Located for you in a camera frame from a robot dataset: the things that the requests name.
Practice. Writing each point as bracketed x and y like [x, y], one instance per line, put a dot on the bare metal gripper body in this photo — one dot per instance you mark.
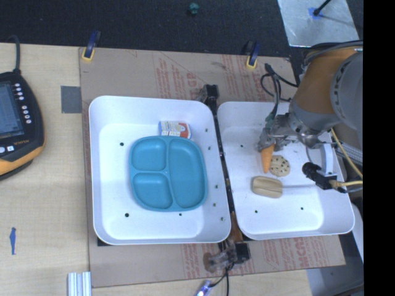
[285, 126]

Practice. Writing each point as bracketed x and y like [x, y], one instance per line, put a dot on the orange toy carrot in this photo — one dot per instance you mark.
[266, 160]

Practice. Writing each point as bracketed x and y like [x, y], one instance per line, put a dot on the thin black rod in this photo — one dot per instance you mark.
[222, 162]

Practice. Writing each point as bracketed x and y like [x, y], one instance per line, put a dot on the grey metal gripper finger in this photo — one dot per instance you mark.
[279, 143]
[263, 142]

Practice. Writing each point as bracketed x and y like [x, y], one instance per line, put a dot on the black cylinder on white bracket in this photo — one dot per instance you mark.
[321, 177]

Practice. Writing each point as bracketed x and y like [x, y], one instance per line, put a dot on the white plastic tray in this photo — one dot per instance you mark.
[287, 217]
[114, 180]

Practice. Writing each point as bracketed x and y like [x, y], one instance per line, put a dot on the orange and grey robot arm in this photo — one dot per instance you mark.
[321, 85]

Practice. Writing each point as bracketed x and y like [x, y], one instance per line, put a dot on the beige chocolate chip biscuit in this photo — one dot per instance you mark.
[280, 166]

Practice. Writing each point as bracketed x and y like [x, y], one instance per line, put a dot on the small dark green lump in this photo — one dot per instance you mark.
[193, 8]

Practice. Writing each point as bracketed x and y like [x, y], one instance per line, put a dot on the blue divided plate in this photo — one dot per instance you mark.
[168, 174]

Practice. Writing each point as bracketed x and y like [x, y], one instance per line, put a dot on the beige toy bread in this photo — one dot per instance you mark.
[267, 187]

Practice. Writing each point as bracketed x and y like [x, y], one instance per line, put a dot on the small white and red carton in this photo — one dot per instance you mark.
[174, 129]

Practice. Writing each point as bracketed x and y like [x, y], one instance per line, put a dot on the brown cardboard board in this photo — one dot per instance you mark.
[129, 72]

